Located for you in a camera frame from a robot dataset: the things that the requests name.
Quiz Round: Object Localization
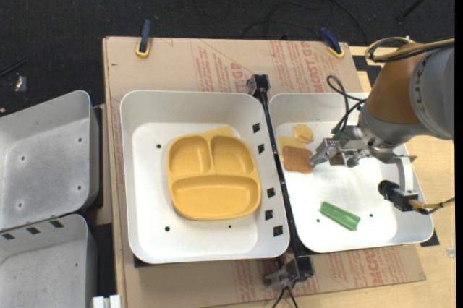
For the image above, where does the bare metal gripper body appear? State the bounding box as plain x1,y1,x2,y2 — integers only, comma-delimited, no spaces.
330,124,385,166

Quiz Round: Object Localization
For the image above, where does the yellow round biscuit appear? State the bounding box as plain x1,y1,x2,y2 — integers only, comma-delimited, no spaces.
292,122,315,145

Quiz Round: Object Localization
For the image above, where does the brown bread slice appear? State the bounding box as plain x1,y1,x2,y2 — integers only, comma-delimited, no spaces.
281,145,314,175

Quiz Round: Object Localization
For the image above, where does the white plastic tray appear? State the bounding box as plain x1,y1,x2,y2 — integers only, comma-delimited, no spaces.
119,89,291,265
268,92,435,254

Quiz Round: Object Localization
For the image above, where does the yellow cheese slice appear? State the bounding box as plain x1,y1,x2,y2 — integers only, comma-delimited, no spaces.
277,135,302,163

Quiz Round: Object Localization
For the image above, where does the thin black rod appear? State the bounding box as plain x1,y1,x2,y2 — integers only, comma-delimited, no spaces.
258,89,305,261

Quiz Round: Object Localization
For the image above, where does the green celery stick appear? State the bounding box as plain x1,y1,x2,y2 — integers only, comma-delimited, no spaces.
319,200,362,232

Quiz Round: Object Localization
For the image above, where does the yellow divided plate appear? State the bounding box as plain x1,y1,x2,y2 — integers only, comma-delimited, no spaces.
166,133,263,222

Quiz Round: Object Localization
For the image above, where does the brown cardboard board red print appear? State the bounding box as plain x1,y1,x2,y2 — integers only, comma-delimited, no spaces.
102,36,427,308

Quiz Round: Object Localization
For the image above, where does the black cylinder on white bracket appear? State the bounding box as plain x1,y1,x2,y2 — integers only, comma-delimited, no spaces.
377,154,420,213

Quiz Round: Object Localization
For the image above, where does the black block with thin wires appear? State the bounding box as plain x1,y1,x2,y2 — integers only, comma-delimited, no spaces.
263,255,315,288
247,74,272,98

